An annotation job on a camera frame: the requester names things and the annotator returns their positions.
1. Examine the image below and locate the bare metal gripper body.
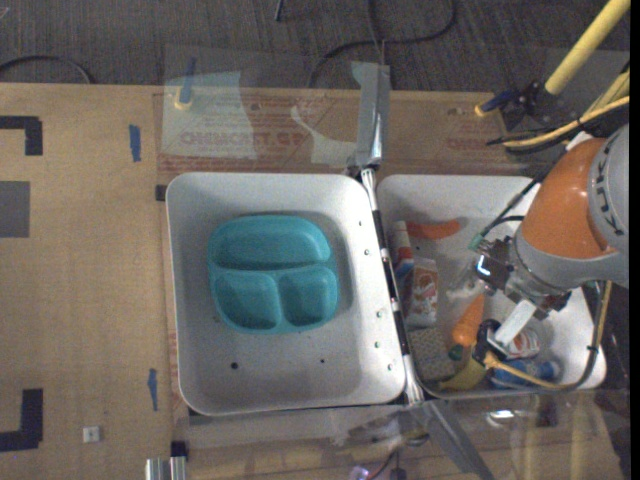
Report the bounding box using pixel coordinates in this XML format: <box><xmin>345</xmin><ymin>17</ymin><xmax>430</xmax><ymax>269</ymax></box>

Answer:
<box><xmin>474</xmin><ymin>236</ymin><xmax>572</xmax><ymax>320</ymax></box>

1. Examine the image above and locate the orange carrot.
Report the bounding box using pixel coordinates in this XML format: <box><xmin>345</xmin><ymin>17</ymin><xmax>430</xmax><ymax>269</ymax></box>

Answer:
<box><xmin>447</xmin><ymin>293</ymin><xmax>487</xmax><ymax>362</ymax></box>

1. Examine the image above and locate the white carton with red print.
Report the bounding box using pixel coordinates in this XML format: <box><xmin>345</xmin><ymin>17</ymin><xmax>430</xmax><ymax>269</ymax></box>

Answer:
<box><xmin>403</xmin><ymin>257</ymin><xmax>441</xmax><ymax>327</ymax></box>

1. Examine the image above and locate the tan checkered biscuit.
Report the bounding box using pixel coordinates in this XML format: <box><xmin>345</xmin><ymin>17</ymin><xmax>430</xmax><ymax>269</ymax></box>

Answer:
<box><xmin>411</xmin><ymin>326</ymin><xmax>457</xmax><ymax>382</ymax></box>

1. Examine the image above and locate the white tube red blue print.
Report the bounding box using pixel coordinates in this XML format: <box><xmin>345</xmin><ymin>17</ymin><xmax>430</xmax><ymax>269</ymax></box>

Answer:
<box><xmin>391</xmin><ymin>220</ymin><xmax>416</xmax><ymax>280</ymax></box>

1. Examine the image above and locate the red and white can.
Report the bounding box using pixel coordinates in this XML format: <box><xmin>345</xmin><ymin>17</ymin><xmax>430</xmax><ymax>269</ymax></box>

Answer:
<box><xmin>504</xmin><ymin>326</ymin><xmax>544</xmax><ymax>361</ymax></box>

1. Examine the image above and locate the yellow banana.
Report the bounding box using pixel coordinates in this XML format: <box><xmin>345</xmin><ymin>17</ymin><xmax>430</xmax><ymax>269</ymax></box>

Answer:
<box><xmin>438</xmin><ymin>355</ymin><xmax>489</xmax><ymax>392</ymax></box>

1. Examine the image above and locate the white plastic tray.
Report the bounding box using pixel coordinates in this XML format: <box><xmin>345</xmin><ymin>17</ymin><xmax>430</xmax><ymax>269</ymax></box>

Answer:
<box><xmin>375</xmin><ymin>173</ymin><xmax>609</xmax><ymax>400</ymax></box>
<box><xmin>164</xmin><ymin>171</ymin><xmax>407</xmax><ymax>417</ymax></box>

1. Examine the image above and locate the blue bottle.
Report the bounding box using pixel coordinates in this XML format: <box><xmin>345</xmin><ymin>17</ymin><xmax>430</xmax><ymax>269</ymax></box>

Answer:
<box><xmin>489</xmin><ymin>359</ymin><xmax>562</xmax><ymax>389</ymax></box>

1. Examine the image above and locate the teal divided plate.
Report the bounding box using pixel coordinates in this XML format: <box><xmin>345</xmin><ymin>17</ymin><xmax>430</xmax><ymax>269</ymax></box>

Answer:
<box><xmin>206</xmin><ymin>213</ymin><xmax>341</xmax><ymax>335</ymax></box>

